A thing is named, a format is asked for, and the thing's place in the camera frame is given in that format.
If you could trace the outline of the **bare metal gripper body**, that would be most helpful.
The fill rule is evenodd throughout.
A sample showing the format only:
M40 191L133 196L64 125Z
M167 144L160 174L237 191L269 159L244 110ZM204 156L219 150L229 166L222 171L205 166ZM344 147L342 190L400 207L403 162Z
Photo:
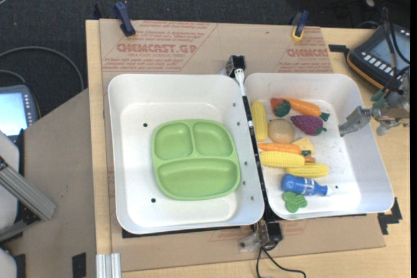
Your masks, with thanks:
M371 97L372 117L381 127L394 127L409 124L410 117L410 79L403 74L399 83L388 90L379 90Z

